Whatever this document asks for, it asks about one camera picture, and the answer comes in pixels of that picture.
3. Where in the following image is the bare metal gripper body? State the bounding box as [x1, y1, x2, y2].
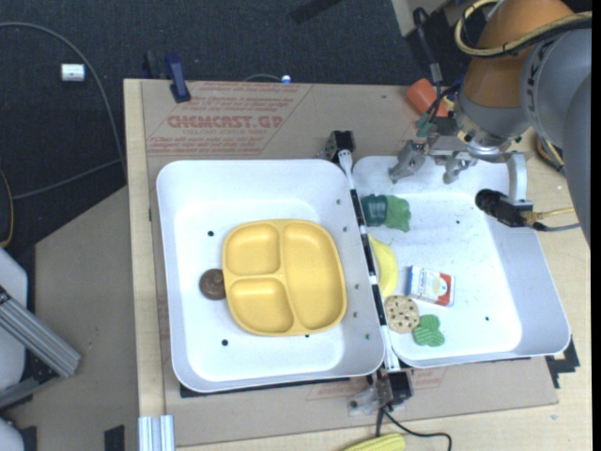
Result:
[424, 129, 514, 166]

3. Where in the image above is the light green lettuce leaf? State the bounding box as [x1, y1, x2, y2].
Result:
[381, 194, 413, 234]

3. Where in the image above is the dark green toy pepper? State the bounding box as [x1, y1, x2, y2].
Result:
[361, 194, 389, 227]

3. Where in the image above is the white plastic tray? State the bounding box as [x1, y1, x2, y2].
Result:
[155, 158, 388, 394]
[351, 154, 572, 370]

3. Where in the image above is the yellow banana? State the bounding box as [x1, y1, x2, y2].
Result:
[367, 232, 401, 300]

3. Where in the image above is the white red and blue carton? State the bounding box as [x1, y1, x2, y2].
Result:
[405, 264, 457, 308]

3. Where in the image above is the brown cardboard board red print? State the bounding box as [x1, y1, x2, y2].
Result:
[140, 80, 561, 448]

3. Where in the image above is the thin black and white rod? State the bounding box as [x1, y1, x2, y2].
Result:
[338, 149, 396, 371]

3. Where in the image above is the tan chocolate chip biscuit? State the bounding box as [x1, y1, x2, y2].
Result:
[383, 294, 421, 334]

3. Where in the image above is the yellow divided plate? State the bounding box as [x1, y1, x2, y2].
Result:
[221, 218, 349, 338]

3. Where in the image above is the green broccoli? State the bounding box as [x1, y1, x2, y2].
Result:
[411, 313, 446, 349]

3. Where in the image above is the yellow corn cob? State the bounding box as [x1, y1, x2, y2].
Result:
[341, 432, 407, 451]

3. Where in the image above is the black cylinder on white bracket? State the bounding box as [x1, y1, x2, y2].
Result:
[474, 152, 535, 228]

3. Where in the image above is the black block with thin wires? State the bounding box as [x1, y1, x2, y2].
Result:
[322, 130, 356, 162]
[347, 368, 415, 416]

